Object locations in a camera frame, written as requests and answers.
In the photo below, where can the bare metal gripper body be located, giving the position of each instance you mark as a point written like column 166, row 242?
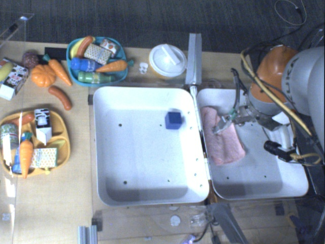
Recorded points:
column 245, row 117

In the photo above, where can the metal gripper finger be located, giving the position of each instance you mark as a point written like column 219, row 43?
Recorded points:
column 218, row 129
column 225, row 120

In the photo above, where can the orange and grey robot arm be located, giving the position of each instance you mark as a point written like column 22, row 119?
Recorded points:
column 302, row 83

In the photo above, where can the pink cloth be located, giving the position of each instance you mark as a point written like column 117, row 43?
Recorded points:
column 223, row 146

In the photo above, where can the blue cube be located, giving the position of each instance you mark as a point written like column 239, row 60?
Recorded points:
column 173, row 120

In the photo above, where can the white plastic tray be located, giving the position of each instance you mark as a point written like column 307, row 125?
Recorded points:
column 142, row 151
column 256, row 166

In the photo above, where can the yellow bowl with white lid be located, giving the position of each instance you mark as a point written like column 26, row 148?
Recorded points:
column 167, row 60

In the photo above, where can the clear plastic bottle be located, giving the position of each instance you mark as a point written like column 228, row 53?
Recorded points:
column 199, row 218

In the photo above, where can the small white plastic piece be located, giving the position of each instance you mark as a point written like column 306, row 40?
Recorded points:
column 143, row 68

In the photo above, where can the orange carrot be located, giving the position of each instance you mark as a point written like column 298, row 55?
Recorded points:
column 26, row 156
column 113, row 66
column 60, row 71

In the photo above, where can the green bottle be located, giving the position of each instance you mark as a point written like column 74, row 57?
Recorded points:
column 94, row 77

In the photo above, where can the small can with orange print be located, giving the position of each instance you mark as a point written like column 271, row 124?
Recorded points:
column 111, row 46

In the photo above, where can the patterned carton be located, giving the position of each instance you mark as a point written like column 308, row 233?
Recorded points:
column 97, row 54
column 44, row 157

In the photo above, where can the blue bottle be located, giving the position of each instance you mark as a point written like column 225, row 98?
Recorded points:
column 16, row 164
column 83, row 64

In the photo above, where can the blue divided plate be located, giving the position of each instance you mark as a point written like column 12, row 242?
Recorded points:
column 73, row 76

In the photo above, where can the yellow divided plate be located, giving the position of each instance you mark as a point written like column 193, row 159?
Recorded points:
column 62, row 138

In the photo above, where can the orange sausage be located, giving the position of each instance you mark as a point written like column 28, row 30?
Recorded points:
column 85, row 45
column 25, row 119
column 61, row 98

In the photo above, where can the cow print milk carton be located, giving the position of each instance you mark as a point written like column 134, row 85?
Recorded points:
column 15, row 83
column 43, row 126

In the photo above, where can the orange pumpkin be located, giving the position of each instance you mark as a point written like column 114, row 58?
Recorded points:
column 43, row 75

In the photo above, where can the purple grapes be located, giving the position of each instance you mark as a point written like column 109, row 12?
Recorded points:
column 30, row 59

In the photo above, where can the green print can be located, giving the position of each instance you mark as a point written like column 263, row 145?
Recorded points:
column 8, row 141

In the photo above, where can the black cylinder on white bracket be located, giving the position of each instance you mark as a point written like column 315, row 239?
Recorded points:
column 278, row 149

